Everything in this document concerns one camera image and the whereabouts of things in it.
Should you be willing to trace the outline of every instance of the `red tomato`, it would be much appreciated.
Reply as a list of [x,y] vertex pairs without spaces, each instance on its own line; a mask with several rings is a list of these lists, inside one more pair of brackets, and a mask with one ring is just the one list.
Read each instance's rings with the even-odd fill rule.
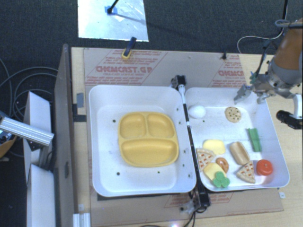
[[258,175],[270,175],[273,172],[273,166],[270,161],[260,160],[257,162],[257,174]]

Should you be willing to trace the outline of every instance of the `table surface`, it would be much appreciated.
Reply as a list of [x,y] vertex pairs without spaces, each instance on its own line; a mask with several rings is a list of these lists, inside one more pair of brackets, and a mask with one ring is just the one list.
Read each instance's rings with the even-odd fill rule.
[[[83,50],[83,48],[73,48],[74,50]],[[83,67],[83,53],[72,54],[72,66],[77,67],[77,71],[72,73],[73,82],[77,81],[77,85],[80,87],[83,82],[84,67]],[[260,55],[240,54],[240,60],[242,68],[246,77],[249,80],[250,71],[255,71],[259,64]],[[263,66],[261,73],[265,72],[267,66]],[[302,87],[296,87],[292,90],[294,93],[302,93]],[[303,223],[303,153],[302,153],[302,131],[293,130],[286,124],[282,124],[276,119],[276,113],[279,110],[285,110],[288,112],[294,111],[294,104],[292,100],[284,99],[280,96],[270,97],[267,99],[267,104],[270,109],[271,117],[278,135],[278,139],[287,163],[287,167],[290,174],[289,184],[281,188],[279,192],[285,194],[285,198],[282,199],[284,211],[282,212],[271,212],[262,214],[249,214],[249,215],[238,215],[228,217],[217,217],[217,218],[199,218],[197,216],[195,226],[224,226],[224,227],[242,227],[242,226],[302,226]],[[75,132],[85,132],[86,124],[75,123]],[[76,145],[87,144],[87,134],[75,134]],[[87,149],[76,148],[75,149],[75,161],[76,165],[81,166],[77,168],[76,184],[78,188],[78,202],[84,204],[84,211],[89,211],[90,200],[89,200],[89,186],[88,182],[88,158]],[[151,225],[158,225],[163,227],[170,227],[173,225],[184,226],[186,221],[172,221],[172,222],[159,222],[152,223]],[[128,227],[139,227],[143,224],[127,225]]]

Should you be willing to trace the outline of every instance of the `pretzel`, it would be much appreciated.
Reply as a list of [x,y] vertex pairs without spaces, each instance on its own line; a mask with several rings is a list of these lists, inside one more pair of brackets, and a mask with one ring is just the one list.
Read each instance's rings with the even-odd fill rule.
[[223,157],[217,158],[216,163],[223,169],[225,173],[228,172],[229,165],[228,162],[225,160],[225,158]]

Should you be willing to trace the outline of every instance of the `yellow and black clamp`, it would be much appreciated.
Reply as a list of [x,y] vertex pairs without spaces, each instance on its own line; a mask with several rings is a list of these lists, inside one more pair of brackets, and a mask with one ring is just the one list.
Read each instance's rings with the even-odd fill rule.
[[132,49],[134,48],[134,45],[136,44],[137,38],[132,37],[130,42],[128,43],[127,47],[122,52],[122,58],[128,59],[131,56]]

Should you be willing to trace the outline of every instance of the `white tray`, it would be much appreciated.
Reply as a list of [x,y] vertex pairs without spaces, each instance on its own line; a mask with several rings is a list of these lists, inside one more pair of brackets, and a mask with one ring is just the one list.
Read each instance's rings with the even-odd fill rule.
[[[227,188],[215,187],[203,172],[200,173],[202,183],[206,188],[214,192],[286,186],[289,182],[289,172],[267,103],[257,104],[257,96],[252,93],[247,99],[235,105],[233,98],[237,95],[237,91],[234,88],[192,87],[186,92],[188,108],[199,104],[206,109],[206,115],[202,119],[189,119],[195,148],[201,148],[205,140],[222,140],[225,144],[226,152],[223,155],[216,156],[216,158],[224,157],[230,166],[227,177],[231,183]],[[224,111],[229,106],[235,106],[240,109],[242,119],[238,123],[232,123],[226,119]],[[247,133],[248,128],[257,128],[262,146],[261,152],[253,151]],[[253,160],[255,169],[258,160],[266,159],[272,163],[273,173],[269,176],[260,176],[255,172],[255,184],[239,179],[236,173],[241,166],[235,162],[229,151],[230,144],[235,141],[240,141],[244,145],[250,159]]]
[[[135,167],[121,157],[118,145],[120,118],[150,111],[169,116],[176,128],[179,157],[162,167]],[[93,185],[106,196],[189,192],[196,185],[183,103],[170,87],[99,85],[89,93],[88,136],[92,147]]]

